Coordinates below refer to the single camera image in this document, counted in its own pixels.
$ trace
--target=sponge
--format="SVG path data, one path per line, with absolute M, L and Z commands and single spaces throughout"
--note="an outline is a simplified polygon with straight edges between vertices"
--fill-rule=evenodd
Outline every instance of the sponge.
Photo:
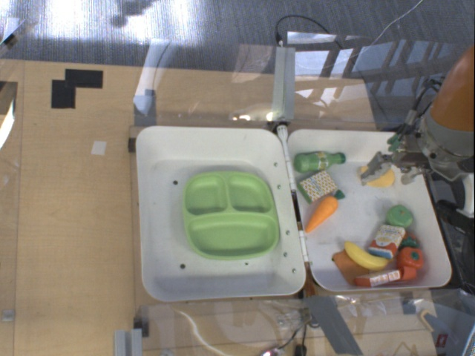
M 368 169 L 367 166 L 361 166 L 359 169 L 360 175 L 362 175 Z M 367 182 L 368 186 L 372 187 L 389 187 L 393 185 L 394 181 L 396 180 L 396 175 L 394 174 L 393 169 L 389 169 L 385 174 L 381 175 L 378 179 L 373 181 Z

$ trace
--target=green bottle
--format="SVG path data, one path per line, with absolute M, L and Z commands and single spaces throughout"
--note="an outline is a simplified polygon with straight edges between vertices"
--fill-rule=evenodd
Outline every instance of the green bottle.
M 328 169 L 331 165 L 345 163 L 347 158 L 343 153 L 327 153 L 317 151 L 315 153 L 297 154 L 294 158 L 294 168 L 299 173 L 307 171 L 321 171 Z

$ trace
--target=transparent acrylic sheet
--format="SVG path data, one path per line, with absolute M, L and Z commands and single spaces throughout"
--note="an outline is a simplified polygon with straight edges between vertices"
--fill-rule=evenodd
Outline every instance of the transparent acrylic sheet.
M 475 298 L 463 290 L 334 296 L 363 355 L 471 355 Z M 306 330 L 308 355 L 336 355 L 303 300 L 228 300 L 143 306 L 144 355 L 294 355 Z
M 24 62 L 0 59 L 0 354 L 13 354 Z
M 388 130 L 401 124 L 424 80 L 445 75 L 465 50 L 455 44 L 388 42 L 289 32 L 295 48 L 295 112 L 305 128 Z M 234 71 L 174 68 L 180 46 L 152 39 L 134 97 L 136 124 L 259 126 L 272 121 L 276 47 L 239 44 Z M 430 93 L 424 103 L 431 99 Z

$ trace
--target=white sticker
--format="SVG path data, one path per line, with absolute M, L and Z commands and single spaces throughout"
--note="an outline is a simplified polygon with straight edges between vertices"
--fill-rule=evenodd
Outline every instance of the white sticker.
M 107 145 L 106 141 L 94 141 L 92 145 L 91 154 L 95 156 L 103 156 L 105 154 L 105 146 Z

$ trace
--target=patterned box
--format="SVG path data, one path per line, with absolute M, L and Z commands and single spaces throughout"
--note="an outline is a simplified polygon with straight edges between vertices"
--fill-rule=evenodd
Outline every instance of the patterned box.
M 338 190 L 332 177 L 326 171 L 320 171 L 298 183 L 298 190 L 308 203 L 315 202 L 327 194 Z

